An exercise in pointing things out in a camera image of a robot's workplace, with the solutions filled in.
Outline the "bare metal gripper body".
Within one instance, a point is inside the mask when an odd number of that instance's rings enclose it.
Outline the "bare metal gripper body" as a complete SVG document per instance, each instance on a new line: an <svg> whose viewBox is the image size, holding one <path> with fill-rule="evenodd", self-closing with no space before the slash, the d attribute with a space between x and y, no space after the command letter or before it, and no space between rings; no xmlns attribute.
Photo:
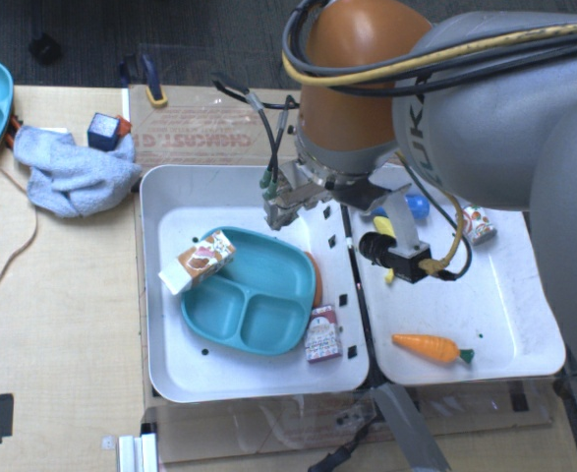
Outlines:
<svg viewBox="0 0 577 472"><path fill-rule="evenodd" d="M279 167L278 182L271 206L279 213L310 209L331 200L370 212L382 207L393 193L405 195L411 183L392 189L373 183L371 172L348 174L322 165L316 160L299 158Z"/></svg>

